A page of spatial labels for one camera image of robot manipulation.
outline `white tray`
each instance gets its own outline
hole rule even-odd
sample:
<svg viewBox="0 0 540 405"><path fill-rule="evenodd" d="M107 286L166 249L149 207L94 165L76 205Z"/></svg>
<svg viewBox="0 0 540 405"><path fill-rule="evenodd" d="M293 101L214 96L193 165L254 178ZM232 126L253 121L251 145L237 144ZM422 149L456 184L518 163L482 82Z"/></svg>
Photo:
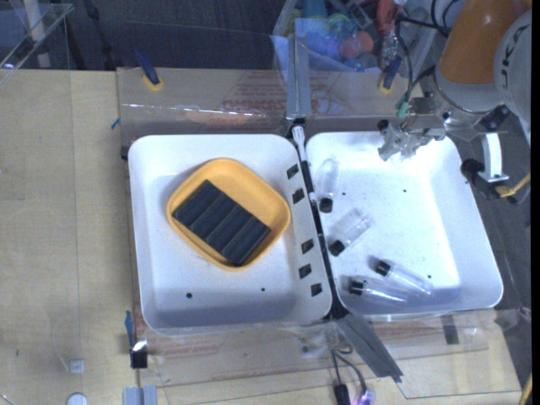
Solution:
<svg viewBox="0 0 540 405"><path fill-rule="evenodd" d="M291 225L259 262L226 272L195 252L169 225L165 205L198 166L231 158L252 169L289 203ZM332 296L298 155L275 135L166 135L140 138L129 150L133 225L142 312L170 334L260 322L310 324ZM290 179L287 170L299 172ZM293 203L292 194L305 197ZM313 247L302 253L302 243ZM309 274L300 278L302 267Z"/></svg>
<svg viewBox="0 0 540 405"><path fill-rule="evenodd" d="M500 278L471 187L460 172L461 160L449 139L422 147L403 162L379 158L378 132L327 132L306 147L310 172L327 158L340 163L341 183L331 213L321 213L327 244L336 222L352 208L373 220L357 245L330 255L339 298L354 313L412 315L483 309L503 294ZM350 294L348 278L381 278L375 259L391 260L430 280L435 289L407 305L369 305Z"/></svg>

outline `wooden floor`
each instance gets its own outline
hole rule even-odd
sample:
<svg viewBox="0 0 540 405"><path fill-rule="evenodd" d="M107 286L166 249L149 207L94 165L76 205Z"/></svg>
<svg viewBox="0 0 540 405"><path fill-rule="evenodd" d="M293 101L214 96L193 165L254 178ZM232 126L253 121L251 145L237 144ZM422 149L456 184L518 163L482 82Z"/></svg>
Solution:
<svg viewBox="0 0 540 405"><path fill-rule="evenodd" d="M124 387L150 379L130 369L124 327L132 254L117 118L114 73L19 71L0 89L0 398L14 405L65 403L73 392L90 404L122 403ZM494 312L477 317L479 345L422 358L405 352L401 385L362 364L376 403L517 403ZM76 359L84 372L70 374ZM343 369L343 378L357 397L353 372ZM158 404L330 404L334 381L326 367L164 384Z"/></svg>

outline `clear plastic bottle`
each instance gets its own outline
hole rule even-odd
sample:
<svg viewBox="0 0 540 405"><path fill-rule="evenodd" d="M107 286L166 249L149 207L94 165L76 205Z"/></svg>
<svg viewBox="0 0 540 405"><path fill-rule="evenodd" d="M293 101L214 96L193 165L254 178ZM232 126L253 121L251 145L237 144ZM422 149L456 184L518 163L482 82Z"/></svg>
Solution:
<svg viewBox="0 0 540 405"><path fill-rule="evenodd" d="M410 296L407 291L375 279L352 279L348 291L350 294L362 296L366 301L385 305L403 305L408 302Z"/></svg>
<svg viewBox="0 0 540 405"><path fill-rule="evenodd" d="M319 199L319 209L323 213L330 213L333 199L339 186L339 162L334 158L326 159L319 169L316 193Z"/></svg>
<svg viewBox="0 0 540 405"><path fill-rule="evenodd" d="M370 226L370 221L359 210L352 210L337 222L333 231L335 240L328 247L330 253L337 257L345 249L355 244Z"/></svg>
<svg viewBox="0 0 540 405"><path fill-rule="evenodd" d="M430 295L433 284L404 266L391 261L377 261L375 271L397 286L411 289L422 295Z"/></svg>

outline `yellow cable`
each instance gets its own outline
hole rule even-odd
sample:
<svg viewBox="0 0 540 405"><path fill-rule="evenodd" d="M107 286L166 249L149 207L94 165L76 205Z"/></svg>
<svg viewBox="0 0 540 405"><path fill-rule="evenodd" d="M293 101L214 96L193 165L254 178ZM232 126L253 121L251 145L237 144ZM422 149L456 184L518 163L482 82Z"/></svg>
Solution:
<svg viewBox="0 0 540 405"><path fill-rule="evenodd" d="M522 187L524 187L529 181L531 181L531 172L523 177L517 185L513 187L508 186L497 186L495 190L499 194L501 198L511 197L516 194L517 191L519 191Z"/></svg>
<svg viewBox="0 0 540 405"><path fill-rule="evenodd" d="M532 374L529 375L529 378L527 379L525 386L523 387L519 405L525 405L527 403L527 399L531 396L531 392L532 392Z"/></svg>

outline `yellow tray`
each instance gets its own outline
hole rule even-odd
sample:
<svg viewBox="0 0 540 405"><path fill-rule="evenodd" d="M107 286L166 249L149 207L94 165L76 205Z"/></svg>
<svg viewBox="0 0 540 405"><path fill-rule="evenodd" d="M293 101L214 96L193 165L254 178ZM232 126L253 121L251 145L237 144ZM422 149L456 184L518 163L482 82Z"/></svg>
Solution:
<svg viewBox="0 0 540 405"><path fill-rule="evenodd" d="M210 181L270 228L270 233L240 267L233 266L223 255L172 216L204 181ZM167 202L166 215L170 226L193 249L212 264L230 272L241 272L260 260L290 223L289 205L284 198L249 168L236 160L226 158L208 161L179 185Z"/></svg>

